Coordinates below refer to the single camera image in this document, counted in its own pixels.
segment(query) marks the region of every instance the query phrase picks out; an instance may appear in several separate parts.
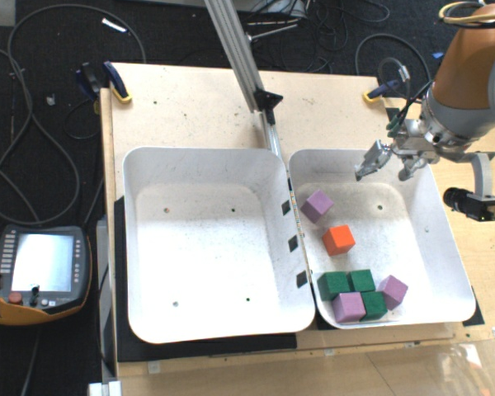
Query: purple block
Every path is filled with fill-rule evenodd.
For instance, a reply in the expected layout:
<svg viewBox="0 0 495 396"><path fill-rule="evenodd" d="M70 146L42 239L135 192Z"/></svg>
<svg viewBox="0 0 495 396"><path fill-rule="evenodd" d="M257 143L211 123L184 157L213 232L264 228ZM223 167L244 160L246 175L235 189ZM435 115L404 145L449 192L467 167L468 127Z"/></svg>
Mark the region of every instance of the purple block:
<svg viewBox="0 0 495 396"><path fill-rule="evenodd" d="M366 315L360 292L339 294L332 301L332 307L338 323L360 321Z"/></svg>
<svg viewBox="0 0 495 396"><path fill-rule="evenodd" d="M395 309L400 305L407 293L408 286L394 276L388 276L378 285L378 292L383 294L387 309Z"/></svg>
<svg viewBox="0 0 495 396"><path fill-rule="evenodd" d="M312 223L317 223L318 220L330 210L333 201L327 195L317 189L300 207L300 210L310 219Z"/></svg>

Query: cube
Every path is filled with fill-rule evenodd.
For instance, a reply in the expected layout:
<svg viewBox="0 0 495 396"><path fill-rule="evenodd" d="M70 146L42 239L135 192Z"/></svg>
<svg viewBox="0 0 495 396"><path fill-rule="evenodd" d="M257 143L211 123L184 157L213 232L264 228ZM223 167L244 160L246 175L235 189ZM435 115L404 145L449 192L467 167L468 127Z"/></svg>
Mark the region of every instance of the cube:
<svg viewBox="0 0 495 396"><path fill-rule="evenodd" d="M350 228L346 224L328 229L323 235L323 242L330 257L345 254L356 245Z"/></svg>
<svg viewBox="0 0 495 396"><path fill-rule="evenodd" d="M333 201L328 196L317 189L304 204L300 207L300 210L309 218L312 223L317 223L318 220L323 217L333 205Z"/></svg>
<svg viewBox="0 0 495 396"><path fill-rule="evenodd" d="M387 314L387 306L381 292L361 292L366 314L360 321L378 320Z"/></svg>
<svg viewBox="0 0 495 396"><path fill-rule="evenodd" d="M332 302L333 312L338 323L360 321L365 315L365 305L360 292L339 294Z"/></svg>
<svg viewBox="0 0 495 396"><path fill-rule="evenodd" d="M407 293L408 286L394 276L387 276L378 285L378 291L383 293L387 309L395 309L400 305Z"/></svg>
<svg viewBox="0 0 495 396"><path fill-rule="evenodd" d="M348 284L352 292L371 292L376 290L370 270L355 270L347 273Z"/></svg>
<svg viewBox="0 0 495 396"><path fill-rule="evenodd" d="M350 292L344 271L328 271L317 280L321 300L334 300L342 292Z"/></svg>

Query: dark carpet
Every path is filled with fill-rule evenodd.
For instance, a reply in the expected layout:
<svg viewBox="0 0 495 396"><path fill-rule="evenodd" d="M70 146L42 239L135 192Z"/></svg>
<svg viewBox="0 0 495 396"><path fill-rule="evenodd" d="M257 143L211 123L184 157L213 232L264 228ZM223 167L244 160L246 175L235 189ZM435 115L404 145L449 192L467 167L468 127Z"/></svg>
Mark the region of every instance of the dark carpet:
<svg viewBox="0 0 495 396"><path fill-rule="evenodd" d="M454 27L437 21L440 8L456 1L474 0L315 0L308 20L253 43L253 53L263 70L372 76L378 75L383 59L395 57L408 67L416 90L427 81L426 69L433 76L439 66L433 54L445 52L456 33ZM42 7L63 4L98 7L117 15L141 39L150 64L229 66L205 9L112 0L16 0L16 21ZM24 69L36 119L70 155L79 175L80 192L74 200L72 168L33 123L4 159L2 170L21 188L39 219L55 217L73 202L45 227L84 225L102 178L98 116L88 104L69 114L85 99L75 83L75 70L89 62L101 73L106 59L142 61L135 38L102 25L103 17L83 7L54 8L27 19L12 37L12 56ZM248 22L287 17L243 13L241 19L246 31L256 35L275 26L248 26ZM11 27L0 26L0 49L7 50L11 33ZM367 40L355 61L359 44L377 34L382 36ZM407 41L413 49L387 35ZM0 159L26 120L20 83L10 73L7 58L0 54ZM392 73L387 69L385 74ZM54 98L54 105L47 97ZM94 242L94 256L95 225L103 210L101 198L85 225ZM1 178L0 212L0 232L11 223L7 218L33 221L26 205ZM89 383L101 380L96 311L97 293L92 291L82 311L42 328L30 394L84 395ZM0 326L0 395L21 393L35 335L35 328Z"/></svg>

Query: black bracket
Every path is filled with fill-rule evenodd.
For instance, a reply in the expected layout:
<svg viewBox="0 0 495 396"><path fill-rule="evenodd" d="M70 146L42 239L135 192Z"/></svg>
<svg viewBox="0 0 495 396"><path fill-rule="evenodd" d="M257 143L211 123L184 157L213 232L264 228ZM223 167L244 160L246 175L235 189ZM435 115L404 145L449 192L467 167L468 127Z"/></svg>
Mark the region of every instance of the black bracket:
<svg viewBox="0 0 495 396"><path fill-rule="evenodd" d="M273 92L264 91L262 89L257 89L254 92L254 96L255 101L258 105L258 109L266 113L267 123L269 123L270 125L274 125L275 114L273 113L273 109L282 101L284 97L278 94L274 94Z"/></svg>

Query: robotic arm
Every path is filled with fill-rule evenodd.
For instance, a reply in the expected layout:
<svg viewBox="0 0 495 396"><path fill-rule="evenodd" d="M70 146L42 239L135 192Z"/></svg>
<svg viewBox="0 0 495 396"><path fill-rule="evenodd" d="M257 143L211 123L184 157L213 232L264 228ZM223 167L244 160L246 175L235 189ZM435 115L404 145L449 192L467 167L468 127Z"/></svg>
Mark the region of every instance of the robotic arm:
<svg viewBox="0 0 495 396"><path fill-rule="evenodd" d="M451 17L456 8L476 6L467 17ZM477 221L495 221L495 196L489 165L495 153L466 153L469 146L495 127L495 3L459 2L443 7L445 23L460 29L447 50L434 81L412 100L422 99L419 119L405 119L409 100L399 117L389 123L391 145L376 140L356 167L356 180L377 172L394 154L403 161L401 181L427 164L446 158L471 163L474 192L450 188L444 202Z"/></svg>

